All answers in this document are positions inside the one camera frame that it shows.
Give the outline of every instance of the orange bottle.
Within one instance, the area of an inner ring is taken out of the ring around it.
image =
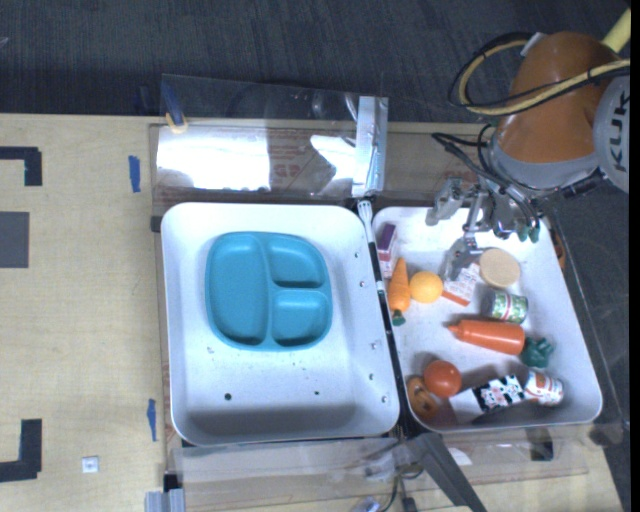
[[[491,320],[461,320],[449,330],[461,341],[517,356],[524,348],[524,329],[517,324]]]

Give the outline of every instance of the gray square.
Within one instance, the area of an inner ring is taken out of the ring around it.
[[[29,267],[29,213],[0,212],[0,268]]]

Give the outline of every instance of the tomato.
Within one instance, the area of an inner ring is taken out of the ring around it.
[[[422,378],[411,377],[407,382],[409,405],[415,415],[422,421],[429,421],[438,412],[436,399],[427,391]]]
[[[423,373],[427,389],[440,398],[449,398],[460,391],[462,376],[460,371],[448,361],[433,361]]]

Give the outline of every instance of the beige round object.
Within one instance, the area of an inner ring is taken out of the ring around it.
[[[502,249],[487,249],[479,263],[480,277],[490,286],[507,288],[520,279],[520,264]]]

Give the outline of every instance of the green can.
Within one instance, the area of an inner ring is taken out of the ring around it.
[[[529,300],[504,290],[489,290],[482,301],[482,315],[521,324],[527,318]]]

